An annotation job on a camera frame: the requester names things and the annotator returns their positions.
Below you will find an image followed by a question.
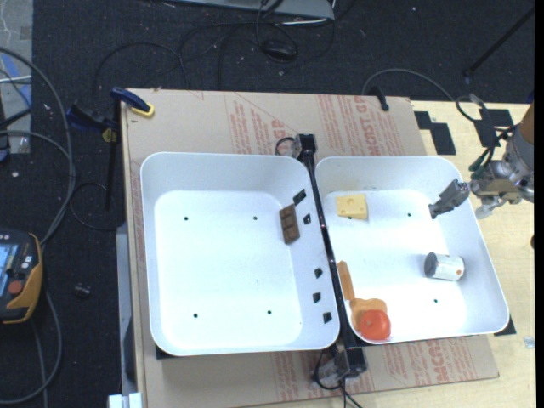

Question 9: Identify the black block with thin wires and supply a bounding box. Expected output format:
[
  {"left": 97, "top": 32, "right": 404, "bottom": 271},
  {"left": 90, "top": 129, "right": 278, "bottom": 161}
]
[
  {"left": 314, "top": 344, "right": 369, "bottom": 389},
  {"left": 290, "top": 133, "right": 318, "bottom": 162}
]

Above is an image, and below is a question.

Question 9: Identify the red tomato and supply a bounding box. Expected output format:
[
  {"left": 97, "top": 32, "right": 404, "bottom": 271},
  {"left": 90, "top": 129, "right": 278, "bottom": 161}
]
[{"left": 359, "top": 309, "right": 393, "bottom": 342}]

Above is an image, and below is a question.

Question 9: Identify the yellow cheese wedge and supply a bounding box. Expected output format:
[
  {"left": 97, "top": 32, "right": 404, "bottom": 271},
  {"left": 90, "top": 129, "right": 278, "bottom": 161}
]
[{"left": 335, "top": 193, "right": 370, "bottom": 222}]

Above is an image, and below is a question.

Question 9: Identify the brown cardboard board, red print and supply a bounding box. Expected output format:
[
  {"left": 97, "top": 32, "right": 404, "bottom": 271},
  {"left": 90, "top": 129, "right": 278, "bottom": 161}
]
[{"left": 122, "top": 88, "right": 501, "bottom": 404}]

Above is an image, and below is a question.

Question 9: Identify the white plastic tray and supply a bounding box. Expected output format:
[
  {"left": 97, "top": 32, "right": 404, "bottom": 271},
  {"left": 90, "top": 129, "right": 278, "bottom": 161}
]
[
  {"left": 139, "top": 151, "right": 342, "bottom": 358},
  {"left": 314, "top": 155, "right": 511, "bottom": 346}
]

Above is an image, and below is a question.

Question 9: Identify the brown chocolate bar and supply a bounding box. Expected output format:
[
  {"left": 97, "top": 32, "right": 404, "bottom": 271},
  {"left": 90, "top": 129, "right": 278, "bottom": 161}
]
[{"left": 278, "top": 204, "right": 302, "bottom": 247}]

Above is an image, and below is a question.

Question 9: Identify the white can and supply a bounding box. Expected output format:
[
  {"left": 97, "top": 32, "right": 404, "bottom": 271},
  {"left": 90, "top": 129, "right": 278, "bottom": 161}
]
[{"left": 422, "top": 251, "right": 466, "bottom": 283}]

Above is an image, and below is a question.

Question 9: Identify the thin black rod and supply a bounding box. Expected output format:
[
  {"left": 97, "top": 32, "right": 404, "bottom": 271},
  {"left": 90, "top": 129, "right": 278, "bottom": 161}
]
[{"left": 302, "top": 150, "right": 359, "bottom": 351}]

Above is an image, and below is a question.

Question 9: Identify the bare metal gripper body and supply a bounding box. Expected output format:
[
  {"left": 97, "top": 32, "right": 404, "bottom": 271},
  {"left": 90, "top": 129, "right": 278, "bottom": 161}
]
[{"left": 468, "top": 159, "right": 536, "bottom": 206}]

